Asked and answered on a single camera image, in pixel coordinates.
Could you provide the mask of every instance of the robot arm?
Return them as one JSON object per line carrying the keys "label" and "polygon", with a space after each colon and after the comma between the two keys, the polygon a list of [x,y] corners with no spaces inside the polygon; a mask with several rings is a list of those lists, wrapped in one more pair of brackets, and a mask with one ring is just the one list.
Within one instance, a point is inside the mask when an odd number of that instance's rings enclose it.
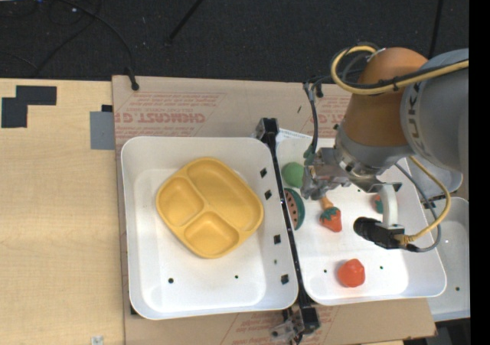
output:
{"label": "robot arm", "polygon": [[[337,75],[337,65],[355,51],[371,55],[358,82],[346,83]],[[367,193],[392,197],[401,184],[387,186],[377,177],[414,155],[462,173],[468,186],[468,58],[468,49],[431,60],[402,47],[358,46],[339,53],[332,78],[353,94],[334,147],[313,148],[306,156],[302,196],[319,200],[328,190],[355,184]],[[397,248],[400,237],[394,235],[403,230],[395,226],[396,201],[388,202],[393,206],[377,224],[383,235],[375,238],[385,248]],[[368,226],[378,233],[370,219],[359,220],[357,233],[365,237]]]}

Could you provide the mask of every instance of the white object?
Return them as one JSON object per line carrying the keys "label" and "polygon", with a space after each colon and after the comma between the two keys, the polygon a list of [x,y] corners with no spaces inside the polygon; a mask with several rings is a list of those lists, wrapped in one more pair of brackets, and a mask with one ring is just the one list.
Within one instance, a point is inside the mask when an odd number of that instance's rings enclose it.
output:
{"label": "white object", "polygon": [[[235,170],[264,208],[259,229],[218,259],[200,258],[189,251],[155,206],[155,195],[167,178],[206,156]],[[124,144],[121,162],[129,298],[138,314],[159,320],[281,310],[295,302],[296,270],[266,145],[256,138],[136,137]]]}
{"label": "white object", "polygon": [[[303,138],[280,142],[277,148],[280,166],[292,161],[301,164],[304,161],[302,155],[310,142]],[[330,138],[318,140],[318,148],[330,148],[333,144],[334,140]],[[398,222],[405,227],[406,234],[417,233],[426,227],[427,220],[411,182],[395,167],[387,170],[379,179],[403,184],[396,197]],[[329,200],[341,210],[343,230],[340,233],[334,233],[320,224],[320,201],[304,200],[305,220],[294,231],[294,238],[306,293],[319,304],[429,298],[444,292],[446,274],[435,249],[424,253],[383,249],[354,232],[353,224],[358,217],[383,220],[373,205],[374,196],[353,184],[327,193]],[[433,243],[432,235],[427,233],[414,243],[419,247],[429,246]],[[356,288],[347,288],[338,281],[336,271],[344,262],[354,258],[363,264],[366,280]]]}
{"label": "white object", "polygon": [[[446,200],[436,201],[436,214],[443,210]],[[430,210],[426,217],[432,221]],[[434,321],[471,317],[469,293],[469,202],[453,197],[451,209],[441,222],[441,240],[437,246],[447,275],[446,290],[429,299]]]}

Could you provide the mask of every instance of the yellow divided plate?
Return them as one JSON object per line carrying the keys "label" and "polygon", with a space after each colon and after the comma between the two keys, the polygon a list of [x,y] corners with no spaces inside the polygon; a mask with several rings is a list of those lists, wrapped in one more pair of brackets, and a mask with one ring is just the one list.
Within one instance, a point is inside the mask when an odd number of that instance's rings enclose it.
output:
{"label": "yellow divided plate", "polygon": [[216,158],[199,158],[173,174],[158,189],[156,207],[171,231],[203,258],[228,254],[263,220],[259,197]]}

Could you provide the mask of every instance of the toy food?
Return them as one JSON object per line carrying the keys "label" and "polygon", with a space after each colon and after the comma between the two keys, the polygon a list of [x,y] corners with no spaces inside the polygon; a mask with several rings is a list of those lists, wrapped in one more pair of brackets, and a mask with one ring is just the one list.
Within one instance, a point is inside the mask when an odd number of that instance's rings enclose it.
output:
{"label": "toy food", "polygon": [[283,169],[283,179],[289,185],[300,188],[303,183],[304,167],[300,163],[291,162],[286,164]]}
{"label": "toy food", "polygon": [[350,259],[338,269],[337,279],[349,288],[363,285],[366,280],[364,266],[358,259]]}
{"label": "toy food", "polygon": [[341,211],[337,207],[329,207],[320,215],[320,224],[333,232],[342,231]]}
{"label": "toy food", "polygon": [[305,219],[305,204],[303,203],[301,196],[293,189],[286,187],[284,189],[284,195],[294,229],[299,229]]}

